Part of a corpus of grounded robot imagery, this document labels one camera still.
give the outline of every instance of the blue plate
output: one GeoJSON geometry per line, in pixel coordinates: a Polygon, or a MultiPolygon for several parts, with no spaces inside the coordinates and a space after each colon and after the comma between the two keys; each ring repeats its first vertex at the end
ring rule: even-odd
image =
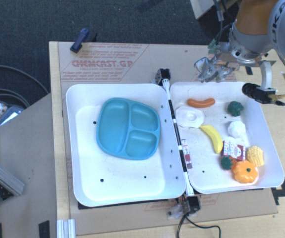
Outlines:
{"type": "Polygon", "coordinates": [[[104,152],[144,160],[157,150],[159,137],[160,119],[152,107],[125,98],[111,98],[103,104],[96,139],[104,152]]]}

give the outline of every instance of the white tray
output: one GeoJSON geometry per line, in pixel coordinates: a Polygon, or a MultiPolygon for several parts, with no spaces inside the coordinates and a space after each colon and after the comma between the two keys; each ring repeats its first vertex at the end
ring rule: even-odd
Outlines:
{"type": "Polygon", "coordinates": [[[74,194],[88,207],[177,198],[186,188],[174,125],[165,91],[155,84],[78,84],[66,93],[74,194]],[[146,160],[128,160],[103,152],[96,128],[103,103],[128,98],[154,108],[160,139],[146,160]]]}
{"type": "MultiPolygon", "coordinates": [[[[246,136],[236,142],[246,147],[257,145],[265,152],[265,165],[252,184],[234,180],[231,171],[223,170],[219,155],[208,136],[198,128],[179,126],[180,138],[186,142],[192,168],[188,176],[199,193],[278,187],[284,173],[269,133],[261,106],[245,96],[242,82],[179,82],[171,86],[174,110],[186,105],[188,98],[214,98],[216,103],[203,108],[204,123],[213,125],[228,139],[230,122],[241,120],[246,136]],[[244,105],[239,117],[226,112],[233,101],[244,105]]],[[[66,94],[70,131],[73,187],[79,203],[104,206],[121,203],[177,198],[186,188],[177,139],[164,89],[155,84],[78,84],[66,94]],[[96,142],[96,125],[103,103],[120,97],[142,102],[154,108],[160,117],[160,141],[155,154],[146,160],[127,160],[103,152],[96,142]]]]}
{"type": "Polygon", "coordinates": [[[284,172],[272,141],[261,104],[242,93],[243,82],[178,82],[171,86],[171,99],[174,110],[187,105],[188,98],[205,100],[214,98],[215,104],[201,108],[204,124],[210,124],[220,133],[222,140],[232,140],[236,144],[258,146],[264,151],[265,164],[257,167],[259,175],[253,183],[237,182],[232,171],[221,168],[220,155],[214,152],[209,137],[196,128],[179,126],[181,140],[185,139],[190,152],[192,168],[188,169],[192,187],[202,194],[236,190],[249,190],[278,187],[284,181],[284,172]],[[241,102],[244,109],[234,117],[227,112],[231,101],[241,102]],[[246,135],[233,138],[228,133],[232,121],[240,120],[246,125],[246,135]]]}

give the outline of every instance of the brown cylinder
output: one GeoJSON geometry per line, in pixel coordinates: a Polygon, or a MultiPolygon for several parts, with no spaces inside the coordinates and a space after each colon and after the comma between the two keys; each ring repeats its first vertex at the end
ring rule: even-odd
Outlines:
{"type": "Polygon", "coordinates": [[[237,30],[249,35],[268,34],[268,19],[277,1],[242,0],[235,22],[237,30]]]}

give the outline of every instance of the banana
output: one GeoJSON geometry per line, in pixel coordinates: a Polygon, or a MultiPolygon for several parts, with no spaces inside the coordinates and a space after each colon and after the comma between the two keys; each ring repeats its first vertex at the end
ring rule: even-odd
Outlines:
{"type": "Polygon", "coordinates": [[[204,131],[212,140],[213,147],[216,153],[220,153],[223,148],[223,141],[218,131],[211,125],[201,125],[200,129],[204,131]]]}

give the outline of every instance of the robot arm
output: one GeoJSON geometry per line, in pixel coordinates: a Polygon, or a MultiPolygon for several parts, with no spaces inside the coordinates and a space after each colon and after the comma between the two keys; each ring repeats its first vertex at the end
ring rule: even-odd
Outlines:
{"type": "Polygon", "coordinates": [[[275,61],[261,58],[273,48],[285,64],[285,0],[243,0],[235,22],[224,30],[229,30],[229,42],[213,41],[210,56],[195,64],[199,80],[220,82],[240,66],[259,67],[261,86],[248,83],[243,92],[261,103],[274,103],[271,66],[275,61]]]}

